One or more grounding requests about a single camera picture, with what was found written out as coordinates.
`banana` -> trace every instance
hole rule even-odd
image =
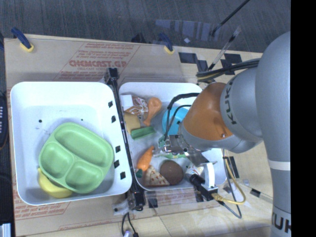
[[[67,198],[69,197],[73,192],[71,190],[68,190],[63,187],[59,187],[54,185],[42,172],[40,168],[38,168],[39,172],[39,186],[43,191],[48,193],[54,198]]]

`green plate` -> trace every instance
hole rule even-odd
[[[39,166],[51,181],[84,194],[101,184],[113,159],[113,148],[106,140],[68,122],[58,126],[45,142]]]

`carrot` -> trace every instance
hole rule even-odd
[[[149,168],[150,162],[153,157],[154,146],[149,147],[144,154],[139,158],[137,162],[136,168],[138,171],[136,172],[137,177],[142,177],[143,171],[146,171]]]

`pizza slice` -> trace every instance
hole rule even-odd
[[[155,168],[151,165],[146,170],[146,174],[144,178],[145,178],[144,182],[146,186],[163,187],[163,186],[170,185],[170,183],[159,172],[157,172]]]

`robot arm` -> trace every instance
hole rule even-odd
[[[176,135],[194,165],[214,148],[245,152],[264,141],[274,191],[272,237],[291,236],[290,32],[273,41],[257,68],[227,84],[209,84],[195,99]]]

